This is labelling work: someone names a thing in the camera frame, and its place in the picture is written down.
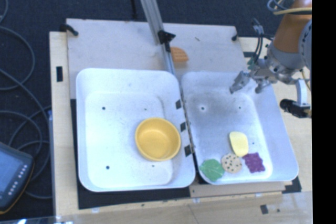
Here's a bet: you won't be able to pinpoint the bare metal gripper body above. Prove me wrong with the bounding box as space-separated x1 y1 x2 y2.
248 59 299 85

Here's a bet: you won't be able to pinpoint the white plastic tray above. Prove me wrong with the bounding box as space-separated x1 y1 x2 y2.
75 68 196 193
180 70 300 186

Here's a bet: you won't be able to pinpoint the pale yellow oval slice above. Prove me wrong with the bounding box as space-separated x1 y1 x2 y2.
228 131 249 157

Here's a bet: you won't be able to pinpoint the orange waffle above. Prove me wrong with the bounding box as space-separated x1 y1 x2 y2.
170 46 190 63

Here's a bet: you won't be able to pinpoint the purple grapes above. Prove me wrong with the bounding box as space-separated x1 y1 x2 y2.
242 152 266 174

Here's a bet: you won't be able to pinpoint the chocolate chip biscuit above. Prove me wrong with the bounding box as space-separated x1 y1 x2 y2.
220 153 243 174

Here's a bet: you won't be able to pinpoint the green lettuce leaf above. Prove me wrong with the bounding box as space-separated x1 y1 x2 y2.
198 158 226 183

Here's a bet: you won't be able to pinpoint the yellow bowl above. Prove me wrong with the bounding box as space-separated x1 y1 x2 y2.
134 117 182 162

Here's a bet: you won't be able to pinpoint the pale flat board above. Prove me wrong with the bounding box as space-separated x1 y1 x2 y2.
65 18 293 199

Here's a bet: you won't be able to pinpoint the black cylinder on white bracket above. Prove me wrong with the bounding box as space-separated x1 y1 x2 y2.
279 78 312 119

